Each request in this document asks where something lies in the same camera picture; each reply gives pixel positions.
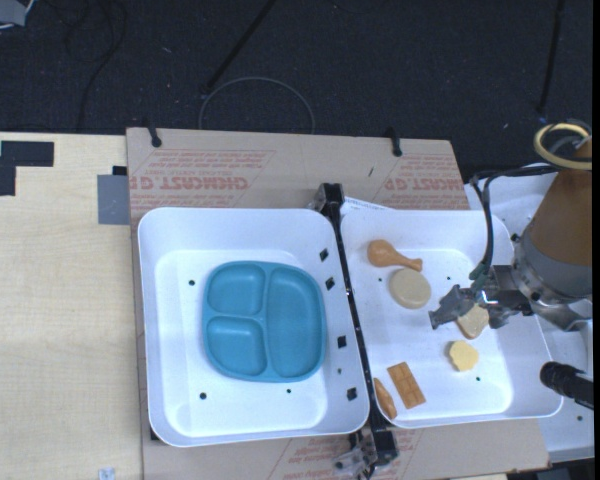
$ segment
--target cardboard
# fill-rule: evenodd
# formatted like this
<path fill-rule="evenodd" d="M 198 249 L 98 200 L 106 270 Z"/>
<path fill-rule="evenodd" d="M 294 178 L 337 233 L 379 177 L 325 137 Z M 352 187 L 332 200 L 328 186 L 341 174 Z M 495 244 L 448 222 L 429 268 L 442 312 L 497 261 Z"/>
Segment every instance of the cardboard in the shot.
<path fill-rule="evenodd" d="M 451 144 L 401 139 L 403 155 L 376 137 L 158 129 L 127 130 L 144 472 L 147 479 L 340 479 L 333 459 L 348 436 L 276 439 L 174 448 L 151 439 L 146 399 L 144 321 L 137 225 L 161 206 L 303 208 L 321 183 L 390 208 L 469 209 Z M 374 473 L 382 480 L 484 475 L 543 469 L 549 459 L 536 420 L 394 429 L 399 456 Z"/>

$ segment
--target wooden spoon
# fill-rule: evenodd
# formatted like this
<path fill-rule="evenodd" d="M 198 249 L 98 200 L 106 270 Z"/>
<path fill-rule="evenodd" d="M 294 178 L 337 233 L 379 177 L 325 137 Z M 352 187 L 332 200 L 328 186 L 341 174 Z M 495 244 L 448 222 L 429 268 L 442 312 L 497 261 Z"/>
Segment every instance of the wooden spoon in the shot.
<path fill-rule="evenodd" d="M 391 265 L 402 265 L 416 272 L 422 272 L 422 260 L 411 259 L 400 254 L 386 240 L 372 240 L 367 247 L 367 257 L 372 265 L 376 267 L 388 267 Z"/>

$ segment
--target blue plate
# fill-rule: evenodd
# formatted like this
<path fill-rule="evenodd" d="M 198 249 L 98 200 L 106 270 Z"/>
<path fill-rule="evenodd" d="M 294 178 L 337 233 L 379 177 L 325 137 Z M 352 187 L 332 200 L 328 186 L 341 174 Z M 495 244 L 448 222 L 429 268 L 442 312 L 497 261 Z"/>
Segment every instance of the blue plate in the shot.
<path fill-rule="evenodd" d="M 202 332 L 223 374 L 294 382 L 320 368 L 326 350 L 324 302 L 304 270 L 281 263 L 224 263 L 205 286 Z"/>

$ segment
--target light wood surface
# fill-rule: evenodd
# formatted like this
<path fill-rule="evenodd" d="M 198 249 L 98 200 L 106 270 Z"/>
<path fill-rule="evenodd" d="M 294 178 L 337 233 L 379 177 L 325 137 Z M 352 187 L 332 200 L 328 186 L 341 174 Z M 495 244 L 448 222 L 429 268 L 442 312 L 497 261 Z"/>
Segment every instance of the light wood surface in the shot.
<path fill-rule="evenodd" d="M 123 136 L 55 142 L 0 197 L 0 479 L 142 477 L 129 226 L 98 224 Z"/>

